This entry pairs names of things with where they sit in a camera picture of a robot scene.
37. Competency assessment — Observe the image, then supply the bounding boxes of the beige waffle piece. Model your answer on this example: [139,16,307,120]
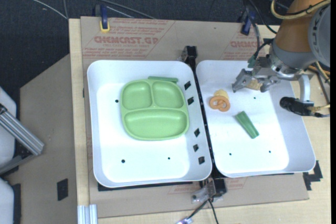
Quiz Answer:
[247,78,264,91]

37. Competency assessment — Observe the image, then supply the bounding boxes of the orange pretzel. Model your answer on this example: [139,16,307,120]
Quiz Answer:
[208,94,232,113]

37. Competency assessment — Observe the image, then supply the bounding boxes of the brown cardboard board red print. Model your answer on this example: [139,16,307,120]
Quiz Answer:
[79,16,310,219]

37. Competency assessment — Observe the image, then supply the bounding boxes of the pale yellow biscuit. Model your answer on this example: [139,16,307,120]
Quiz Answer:
[213,89,229,99]

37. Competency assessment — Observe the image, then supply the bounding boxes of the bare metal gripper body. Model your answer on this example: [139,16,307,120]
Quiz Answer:
[243,56,302,83]

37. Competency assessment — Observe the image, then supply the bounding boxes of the green divided plate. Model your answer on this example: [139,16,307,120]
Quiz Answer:
[120,79,191,142]

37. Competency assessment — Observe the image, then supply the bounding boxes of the white plastic tray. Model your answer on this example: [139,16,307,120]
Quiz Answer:
[195,59,317,179]
[86,59,213,188]

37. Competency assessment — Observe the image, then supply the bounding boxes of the green celery piece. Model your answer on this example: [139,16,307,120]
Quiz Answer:
[234,110,260,140]

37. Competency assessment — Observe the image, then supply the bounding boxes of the black cylinder on white bracket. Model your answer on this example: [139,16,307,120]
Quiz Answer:
[279,74,315,116]

